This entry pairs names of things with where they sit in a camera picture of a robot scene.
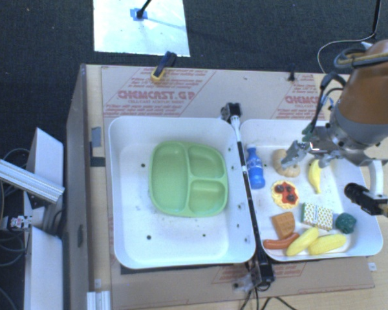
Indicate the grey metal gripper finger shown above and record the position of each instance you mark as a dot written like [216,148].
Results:
[294,155]
[326,160]

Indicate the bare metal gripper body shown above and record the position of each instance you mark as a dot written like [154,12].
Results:
[339,145]

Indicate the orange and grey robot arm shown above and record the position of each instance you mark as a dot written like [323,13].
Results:
[368,92]

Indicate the beige bread roll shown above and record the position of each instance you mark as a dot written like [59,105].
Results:
[289,171]

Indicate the yellow banana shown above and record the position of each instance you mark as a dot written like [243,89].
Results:
[315,176]

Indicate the white plastic tray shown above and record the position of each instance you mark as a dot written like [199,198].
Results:
[168,237]
[339,186]

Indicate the blue bottle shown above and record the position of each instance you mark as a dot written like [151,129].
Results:
[255,170]

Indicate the round pizza with dark toppings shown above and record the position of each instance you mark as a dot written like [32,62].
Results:
[284,195]

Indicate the thin black and white rod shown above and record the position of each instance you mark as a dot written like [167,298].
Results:
[245,173]

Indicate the white and yellow carton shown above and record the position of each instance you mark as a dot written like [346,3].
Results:
[317,216]

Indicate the green broccoli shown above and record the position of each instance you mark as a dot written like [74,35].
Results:
[346,223]

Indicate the orange waffle biscuit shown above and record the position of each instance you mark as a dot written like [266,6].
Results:
[283,224]

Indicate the brown cardboard board red print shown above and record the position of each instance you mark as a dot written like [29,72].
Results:
[245,92]

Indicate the yellow corn cob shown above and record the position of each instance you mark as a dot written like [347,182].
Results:
[328,244]

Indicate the yellow lemon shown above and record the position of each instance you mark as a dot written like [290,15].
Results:
[302,241]

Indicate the orange sausage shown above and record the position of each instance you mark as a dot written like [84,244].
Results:
[278,243]

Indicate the green divided plate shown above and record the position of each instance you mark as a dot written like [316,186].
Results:
[171,179]

